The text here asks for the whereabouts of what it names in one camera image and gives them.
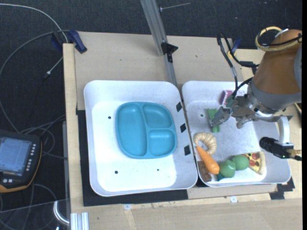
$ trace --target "orange carrot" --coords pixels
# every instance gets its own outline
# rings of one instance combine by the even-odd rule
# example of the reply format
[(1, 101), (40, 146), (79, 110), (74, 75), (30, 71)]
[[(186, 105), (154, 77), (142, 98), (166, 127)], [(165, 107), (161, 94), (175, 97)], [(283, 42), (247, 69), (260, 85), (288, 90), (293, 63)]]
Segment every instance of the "orange carrot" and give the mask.
[(209, 173), (218, 174), (220, 172), (220, 166), (214, 159), (200, 146), (196, 146), (198, 153), (201, 156), (202, 161), (205, 163)]

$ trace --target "wooden table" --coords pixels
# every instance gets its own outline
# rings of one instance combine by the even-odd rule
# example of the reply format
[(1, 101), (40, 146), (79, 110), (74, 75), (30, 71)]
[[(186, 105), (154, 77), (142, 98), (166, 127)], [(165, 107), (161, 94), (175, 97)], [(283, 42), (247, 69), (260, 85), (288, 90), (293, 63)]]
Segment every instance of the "wooden table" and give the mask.
[[(69, 182), (72, 213), (89, 213), (91, 230), (99, 229), (302, 229), (302, 163), (289, 161), (295, 189), (283, 200), (271, 200), (276, 184), (193, 187), (188, 200), (133, 204), (83, 206), (76, 108), (84, 110), (83, 89), (91, 80), (166, 81), (162, 57), (156, 55), (151, 35), (79, 32), (88, 51), (80, 54), (73, 44), (64, 44)], [(179, 47), (173, 54), (178, 88), (190, 80), (233, 81), (215, 38), (169, 36)], [(237, 50), (240, 60), (259, 63), (263, 52)], [(239, 81), (251, 76), (235, 64)], [(291, 142), (301, 149), (301, 121), (294, 106), (286, 110)]]

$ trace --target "toy pizza slice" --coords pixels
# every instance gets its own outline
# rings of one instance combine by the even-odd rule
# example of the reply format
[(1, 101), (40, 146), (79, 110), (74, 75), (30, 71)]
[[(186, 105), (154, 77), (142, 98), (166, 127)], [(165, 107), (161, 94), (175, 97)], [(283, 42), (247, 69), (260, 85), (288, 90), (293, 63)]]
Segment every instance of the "toy pizza slice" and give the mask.
[(249, 160), (249, 168), (257, 174), (263, 174), (265, 170), (265, 156), (263, 151), (244, 153)]

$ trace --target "white tray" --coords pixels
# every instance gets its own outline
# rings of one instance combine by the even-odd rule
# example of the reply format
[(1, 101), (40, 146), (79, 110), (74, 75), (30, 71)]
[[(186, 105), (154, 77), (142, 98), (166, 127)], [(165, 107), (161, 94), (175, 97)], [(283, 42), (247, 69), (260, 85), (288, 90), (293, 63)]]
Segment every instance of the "white tray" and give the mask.
[[(90, 183), (101, 196), (187, 189), (198, 177), (178, 89), (163, 81), (95, 80), (84, 89)], [(115, 117), (127, 102), (161, 104), (171, 113), (177, 134), (175, 151), (158, 159), (134, 159), (119, 148)], [(190, 154), (184, 148), (189, 146)]]
[[(234, 90), (234, 82), (218, 81), (189, 81), (182, 87), (182, 95), (185, 103), (187, 119), (191, 137), (196, 133), (212, 133), (208, 123), (208, 108), (219, 108), (220, 96), (224, 90)], [(234, 155), (253, 151), (264, 151), (266, 157), (266, 171), (263, 175), (258, 175), (251, 169), (236, 171), (233, 178), (224, 178), (217, 181), (216, 175), (212, 175), (212, 180), (206, 182), (200, 174), (201, 180), (208, 186), (231, 186), (246, 184), (272, 184), (285, 183), (291, 177), (291, 171), (287, 160), (275, 157), (259, 146), (262, 137), (279, 139), (279, 133), (275, 123), (264, 121), (247, 122), (243, 128), (237, 129), (236, 120), (230, 117), (225, 123), (220, 125), (220, 132), (212, 133), (217, 140), (217, 151), (212, 157), (221, 163)], [(193, 145), (196, 160), (201, 158)]]

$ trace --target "beige ring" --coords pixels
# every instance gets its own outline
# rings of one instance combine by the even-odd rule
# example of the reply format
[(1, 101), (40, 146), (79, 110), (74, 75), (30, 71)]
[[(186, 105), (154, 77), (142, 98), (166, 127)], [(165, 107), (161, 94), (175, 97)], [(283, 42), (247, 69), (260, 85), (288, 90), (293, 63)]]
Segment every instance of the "beige ring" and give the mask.
[(196, 146), (198, 146), (199, 141), (202, 141), (208, 147), (207, 153), (209, 155), (212, 155), (216, 152), (216, 138), (212, 134), (205, 132), (197, 133), (195, 134), (193, 141)]

